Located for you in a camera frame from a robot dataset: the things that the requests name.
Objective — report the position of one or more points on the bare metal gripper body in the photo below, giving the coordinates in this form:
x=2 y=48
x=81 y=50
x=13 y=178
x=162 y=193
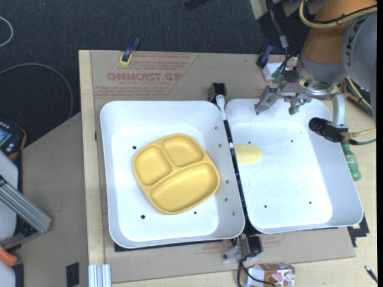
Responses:
x=294 y=85

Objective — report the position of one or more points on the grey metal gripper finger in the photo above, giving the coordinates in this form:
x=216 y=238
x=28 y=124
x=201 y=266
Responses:
x=265 y=100
x=297 y=103

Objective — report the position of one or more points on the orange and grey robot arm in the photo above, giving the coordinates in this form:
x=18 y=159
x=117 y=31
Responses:
x=332 y=25

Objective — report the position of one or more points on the small white box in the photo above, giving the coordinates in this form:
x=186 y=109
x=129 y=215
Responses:
x=270 y=70

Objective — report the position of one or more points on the pale yellow oval biscuit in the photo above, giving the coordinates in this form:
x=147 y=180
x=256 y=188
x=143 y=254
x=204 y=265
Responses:
x=247 y=154

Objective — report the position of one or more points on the thin black and white rod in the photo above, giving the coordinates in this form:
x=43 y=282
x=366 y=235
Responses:
x=236 y=166

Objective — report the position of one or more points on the white plastic tray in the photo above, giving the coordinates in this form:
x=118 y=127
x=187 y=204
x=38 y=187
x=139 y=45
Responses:
x=287 y=184
x=167 y=232

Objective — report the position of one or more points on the yellow divided plate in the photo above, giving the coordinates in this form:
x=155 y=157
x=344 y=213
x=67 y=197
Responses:
x=176 y=175

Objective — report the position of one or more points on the brown cardboard board red print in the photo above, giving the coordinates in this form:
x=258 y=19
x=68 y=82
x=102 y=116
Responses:
x=143 y=76

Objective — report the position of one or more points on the brown and white carton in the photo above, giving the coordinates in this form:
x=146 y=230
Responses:
x=275 y=275

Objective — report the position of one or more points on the black pen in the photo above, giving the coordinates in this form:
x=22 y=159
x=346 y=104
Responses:
x=371 y=274

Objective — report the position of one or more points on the black cylinder on white bracket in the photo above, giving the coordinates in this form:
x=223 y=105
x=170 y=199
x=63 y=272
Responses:
x=324 y=128

